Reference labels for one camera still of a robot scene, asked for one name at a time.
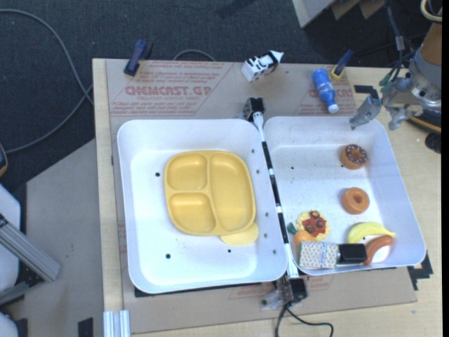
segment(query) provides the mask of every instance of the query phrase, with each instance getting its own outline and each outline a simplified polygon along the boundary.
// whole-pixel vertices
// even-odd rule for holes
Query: banana
[[[357,244],[361,239],[370,234],[387,234],[395,237],[396,233],[388,231],[383,225],[377,222],[362,222],[352,226],[347,235],[348,244]]]

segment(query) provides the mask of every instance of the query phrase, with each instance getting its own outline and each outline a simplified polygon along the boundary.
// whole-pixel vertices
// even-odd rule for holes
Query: yellow plate
[[[253,184],[245,162],[230,152],[198,150],[173,156],[164,185],[175,226],[203,236],[235,234],[255,219]]]

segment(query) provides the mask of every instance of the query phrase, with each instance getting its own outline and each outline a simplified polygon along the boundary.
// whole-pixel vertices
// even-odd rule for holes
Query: cable
[[[433,8],[431,7],[430,0],[421,0],[420,10],[427,20],[436,22],[437,24],[443,23],[443,16],[438,16],[434,13]]]
[[[296,318],[299,322],[303,324],[307,324],[309,326],[329,326],[330,327],[330,334],[329,337],[332,337],[334,334],[334,326],[329,322],[319,322],[319,323],[312,323],[304,321],[303,319],[299,318],[297,315],[295,315],[290,309],[288,308],[289,303],[286,303],[283,307],[281,312],[279,313],[279,317],[276,321],[276,326],[274,328],[274,337],[279,337],[279,327],[281,325],[281,321],[283,316],[285,315],[286,311],[292,315],[292,317]]]
[[[201,55],[206,56],[210,61],[215,61],[215,58],[213,58],[211,55],[209,55],[208,53],[205,53],[204,51],[201,50],[195,50],[195,49],[188,49],[188,50],[183,50],[180,53],[178,53],[173,59],[177,60],[181,55],[184,55],[186,53],[199,53]]]
[[[5,153],[6,154],[12,154],[14,152],[18,152],[21,150],[24,150],[30,146],[33,146],[37,143],[40,143],[42,140],[46,139],[48,136],[52,135],[53,133],[55,133],[59,128],[62,127],[62,125],[64,125],[74,114],[76,111],[78,111],[78,109],[80,108],[81,104],[83,103],[83,101],[85,99],[87,99],[91,105],[93,105],[93,100],[92,98],[89,96],[90,91],[92,90],[92,85],[86,90],[86,88],[84,87],[83,83],[81,82],[81,79],[79,77],[78,72],[76,71],[76,68],[74,66],[74,63],[72,61],[72,58],[69,54],[69,51],[67,50],[64,42],[62,41],[62,39],[59,37],[58,33],[44,20],[42,20],[41,18],[38,18],[37,16],[31,14],[31,13],[27,13],[26,11],[21,11],[21,10],[16,10],[16,9],[10,9],[10,8],[2,8],[0,9],[0,13],[16,13],[19,15],[24,15],[27,16],[29,18],[32,18],[38,22],[40,22],[42,25],[44,25],[47,29],[49,29],[51,31],[51,33],[56,37],[56,39],[58,40],[58,42],[60,43],[66,57],[67,60],[69,61],[70,67],[72,68],[72,71],[74,73],[74,76],[76,78],[76,81],[78,82],[79,87],[81,88],[81,90],[83,91],[83,97],[80,99],[80,101],[78,102],[78,104],[76,105],[76,107],[70,112],[70,114],[64,119],[62,120],[61,123],[59,123],[55,128],[53,128],[51,131],[47,132],[45,135],[41,136],[40,138],[37,138],[36,140],[33,140],[30,143],[27,143],[25,145],[13,148],[13,149],[9,149],[6,150]]]

